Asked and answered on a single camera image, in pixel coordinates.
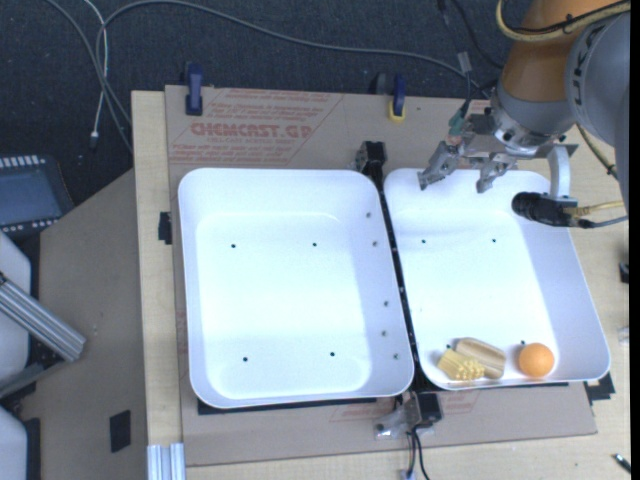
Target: empty white tray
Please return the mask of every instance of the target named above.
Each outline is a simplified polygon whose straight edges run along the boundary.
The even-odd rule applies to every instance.
[[[377,190],[352,171],[180,182],[189,371],[219,408],[383,397],[414,363]]]
[[[509,172],[484,194],[478,171],[458,170],[420,190],[415,169],[385,180],[421,367],[444,389],[594,380],[609,369],[609,349],[566,228],[518,217],[518,192],[548,192],[542,176]],[[474,337],[507,354],[501,379],[451,381],[437,368],[447,346]],[[554,352],[543,379],[524,376],[522,343]]]

